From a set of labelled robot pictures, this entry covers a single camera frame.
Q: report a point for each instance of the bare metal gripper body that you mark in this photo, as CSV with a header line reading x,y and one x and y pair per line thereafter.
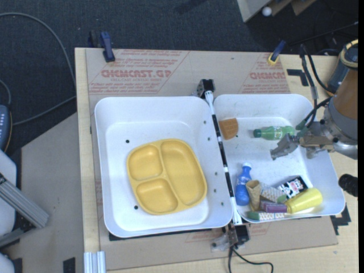
x,y
315,142

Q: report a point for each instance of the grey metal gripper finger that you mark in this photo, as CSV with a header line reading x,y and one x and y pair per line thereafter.
x,y
284,148
312,152

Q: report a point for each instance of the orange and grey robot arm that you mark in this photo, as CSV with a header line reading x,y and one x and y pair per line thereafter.
x,y
345,95

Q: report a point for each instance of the green plastic bottle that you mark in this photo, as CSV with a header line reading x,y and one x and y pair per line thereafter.
x,y
273,132

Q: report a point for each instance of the black and white cow carton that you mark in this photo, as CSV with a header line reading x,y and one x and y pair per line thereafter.
x,y
293,187

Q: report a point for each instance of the white plastic tray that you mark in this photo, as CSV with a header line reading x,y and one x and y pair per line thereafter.
x,y
159,115
264,107

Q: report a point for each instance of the tan patterned wafer packet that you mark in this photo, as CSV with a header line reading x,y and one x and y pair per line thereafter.
x,y
271,193

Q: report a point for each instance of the yellow squeeze bottle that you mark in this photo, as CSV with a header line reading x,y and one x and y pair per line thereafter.
x,y
304,200

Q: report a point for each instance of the tan toy ice cream cone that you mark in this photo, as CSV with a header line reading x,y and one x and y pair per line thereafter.
x,y
254,193

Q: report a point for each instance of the blue plastic bottle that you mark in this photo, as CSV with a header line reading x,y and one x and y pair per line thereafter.
x,y
242,189

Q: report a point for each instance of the purple small box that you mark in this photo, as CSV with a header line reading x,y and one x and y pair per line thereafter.
x,y
273,207

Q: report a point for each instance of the thin black and white rod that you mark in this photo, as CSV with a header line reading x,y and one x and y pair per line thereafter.
x,y
218,132

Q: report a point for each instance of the green and patterned bar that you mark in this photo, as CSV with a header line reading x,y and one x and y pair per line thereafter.
x,y
263,215

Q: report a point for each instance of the yellow divided plate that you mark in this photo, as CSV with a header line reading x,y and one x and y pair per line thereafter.
x,y
176,169

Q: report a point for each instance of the brown cardboard board red print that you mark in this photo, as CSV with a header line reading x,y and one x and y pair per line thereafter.
x,y
170,72

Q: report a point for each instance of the white ball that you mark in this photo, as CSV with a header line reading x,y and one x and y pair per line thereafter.
x,y
266,11

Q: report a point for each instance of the black cylinder on white bracket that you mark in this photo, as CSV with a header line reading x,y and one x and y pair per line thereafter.
x,y
348,183

